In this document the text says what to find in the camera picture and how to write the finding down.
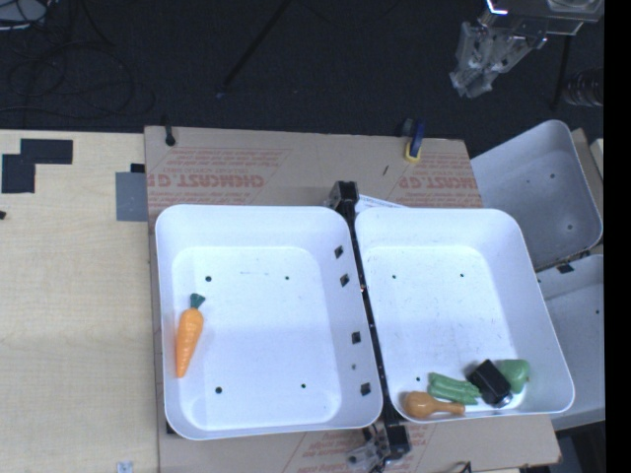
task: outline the orange carrot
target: orange carrot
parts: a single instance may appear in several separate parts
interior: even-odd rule
[[[193,293],[190,295],[190,308],[187,308],[179,317],[179,327],[175,339],[175,373],[177,378],[182,378],[186,374],[193,352],[195,352],[195,346],[204,325],[204,316],[199,311],[199,306],[205,300],[203,296]]]

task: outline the black floor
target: black floor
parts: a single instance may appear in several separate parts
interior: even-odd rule
[[[490,93],[458,95],[460,24],[483,0],[293,0],[218,99],[282,1],[51,0],[42,25],[0,26],[0,127],[138,133],[167,115],[173,126],[396,135],[423,118],[427,136],[462,139],[471,156],[548,119],[603,136],[602,107],[550,108],[561,35]],[[603,66],[603,54],[601,18],[573,38],[567,73]]]

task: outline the white metal tray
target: white metal tray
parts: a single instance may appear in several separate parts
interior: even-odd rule
[[[429,372],[462,379],[523,358],[525,391],[501,410],[568,408],[574,388],[518,224],[492,209],[361,212],[356,235],[394,407]],[[165,409],[188,439],[362,428],[384,398],[347,222],[324,207],[177,205],[156,224]],[[188,373],[175,331],[206,298]]]
[[[564,122],[542,122],[473,158],[471,167],[484,207],[519,223],[535,270],[600,240],[602,219]]]
[[[350,233],[324,207],[177,205],[156,223],[165,409],[188,439],[361,428],[383,396]],[[183,378],[175,331],[204,328]]]
[[[551,416],[555,430],[605,419],[603,263],[592,254],[537,273],[576,388],[572,407]]]
[[[567,409],[574,386],[517,222],[494,209],[389,209],[356,222],[366,282],[397,411],[428,374],[464,379],[486,359],[525,359],[529,382],[498,410],[482,400],[464,416]]]

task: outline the green pea pod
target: green pea pod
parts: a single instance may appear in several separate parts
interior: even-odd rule
[[[433,387],[465,392],[472,397],[480,397],[482,395],[480,389],[468,380],[456,380],[455,378],[440,373],[431,372],[429,374],[429,381],[430,385]]]
[[[435,398],[449,399],[450,401],[462,403],[463,405],[477,405],[477,399],[464,391],[430,385],[427,388],[427,392]]]

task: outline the metal bracket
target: metal bracket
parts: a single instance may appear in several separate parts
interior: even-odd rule
[[[134,463],[131,461],[117,462],[116,473],[134,473]]]
[[[384,369],[384,358],[377,336],[377,328],[375,326],[375,317],[371,307],[371,301],[368,293],[368,286],[364,273],[364,265],[359,250],[359,242],[357,241],[357,233],[355,231],[355,205],[359,201],[359,190],[356,182],[337,181],[331,189],[328,196],[328,205],[330,208],[340,214],[348,225],[353,243],[353,252],[355,254],[355,264],[357,266],[357,274],[362,290],[362,298],[364,300],[364,309],[368,324],[371,331],[371,340],[373,341],[373,349],[375,351],[375,360],[377,362],[377,370],[379,372],[382,394],[384,395],[384,409],[382,410],[382,419],[385,425],[386,439],[388,445],[387,459],[400,459],[403,455],[410,451],[410,443],[405,426],[400,424],[400,416],[394,409],[390,400],[389,389],[386,382],[386,371]]]
[[[384,470],[386,458],[390,454],[386,432],[381,430],[375,435],[368,432],[368,435],[366,443],[346,454],[346,461],[353,471],[374,473]]]

